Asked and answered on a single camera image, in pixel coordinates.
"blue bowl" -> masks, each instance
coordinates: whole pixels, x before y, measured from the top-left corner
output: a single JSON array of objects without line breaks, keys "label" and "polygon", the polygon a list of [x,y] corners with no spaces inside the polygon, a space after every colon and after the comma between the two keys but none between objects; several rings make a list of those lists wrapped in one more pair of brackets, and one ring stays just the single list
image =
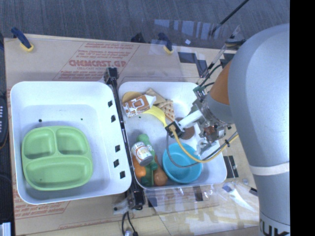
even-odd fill
[{"label": "blue bowl", "polygon": [[[200,159],[197,155],[194,154],[195,150],[189,146],[188,144],[182,143],[183,147],[189,152],[193,157]],[[193,164],[196,161],[189,158],[185,152],[181,149],[178,143],[171,144],[169,146],[169,152],[174,162],[179,165],[189,165]],[[174,165],[169,156],[167,151],[164,151],[163,158],[162,158],[162,165],[165,173],[167,176],[177,183],[191,183],[198,179],[201,174],[202,165],[198,163],[192,167],[188,168],[180,168]]]}]

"white tray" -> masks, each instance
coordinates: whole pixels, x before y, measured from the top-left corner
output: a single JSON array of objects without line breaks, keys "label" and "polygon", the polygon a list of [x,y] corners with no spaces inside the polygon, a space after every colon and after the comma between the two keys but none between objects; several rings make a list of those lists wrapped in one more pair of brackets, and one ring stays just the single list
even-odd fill
[{"label": "white tray", "polygon": [[[149,88],[152,88],[164,98],[173,100],[176,117],[185,117],[190,112],[192,103],[196,99],[192,91],[195,87],[196,84],[190,82],[126,82],[119,87],[119,98],[120,101],[122,101],[123,95],[128,91],[145,93]],[[136,142],[138,135],[143,133],[147,134],[158,156],[159,163],[162,165],[162,155],[166,149],[166,130],[162,123],[156,117],[148,114],[140,114],[128,118],[126,114],[123,113],[123,116],[129,145],[132,146]],[[197,124],[195,125],[195,130],[196,133],[194,137],[189,140],[182,140],[183,143],[190,145],[194,149],[196,149],[197,141],[200,140]],[[169,144],[174,142],[176,142],[175,139],[169,139]],[[210,154],[219,146],[218,141],[216,141],[216,145],[212,146],[206,153]],[[200,177],[190,184],[183,185],[169,180],[166,186],[146,187],[141,185],[141,183],[139,183],[139,185],[147,190],[210,185],[224,182],[226,175],[226,166],[221,153],[214,160],[203,164]]]},{"label": "white tray", "polygon": [[[20,82],[10,95],[17,190],[25,202],[37,205],[91,198],[123,193],[130,187],[131,173],[115,100],[106,84]],[[84,132],[91,146],[94,172],[83,186],[38,191],[23,174],[22,141],[30,130],[54,125],[69,125]]]}]

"green divided plate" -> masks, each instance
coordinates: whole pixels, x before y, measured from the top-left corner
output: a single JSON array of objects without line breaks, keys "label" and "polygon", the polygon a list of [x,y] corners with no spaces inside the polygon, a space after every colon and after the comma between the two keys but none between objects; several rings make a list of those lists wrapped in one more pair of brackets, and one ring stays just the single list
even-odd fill
[{"label": "green divided plate", "polygon": [[87,183],[93,161],[85,134],[71,126],[32,129],[22,143],[23,172],[36,190],[65,190]]}]

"gray floor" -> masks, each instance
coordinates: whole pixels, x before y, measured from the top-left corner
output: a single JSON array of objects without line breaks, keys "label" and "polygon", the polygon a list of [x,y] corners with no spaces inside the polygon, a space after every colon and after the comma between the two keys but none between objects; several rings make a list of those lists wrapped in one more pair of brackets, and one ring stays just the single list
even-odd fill
[{"label": "gray floor", "polygon": [[[0,0],[0,31],[12,37],[12,27],[25,33],[130,41],[138,32],[151,42],[165,29],[182,45],[189,28],[220,23],[244,0]],[[290,0],[250,0],[220,28],[219,38],[240,26],[245,39],[266,28],[289,23]],[[181,30],[167,29],[181,25]],[[190,34],[192,46],[218,48],[213,38]],[[5,91],[4,55],[0,53],[0,90]],[[11,177],[9,147],[0,150],[0,174]],[[11,187],[0,178],[0,218],[11,215]]]}]

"can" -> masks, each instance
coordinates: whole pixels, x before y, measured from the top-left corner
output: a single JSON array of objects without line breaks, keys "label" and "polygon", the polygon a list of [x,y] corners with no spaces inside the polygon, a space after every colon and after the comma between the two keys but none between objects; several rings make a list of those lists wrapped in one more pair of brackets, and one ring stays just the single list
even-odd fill
[{"label": "can", "polygon": [[146,166],[153,160],[153,156],[144,142],[135,143],[131,147],[131,153],[134,154],[141,166]]}]

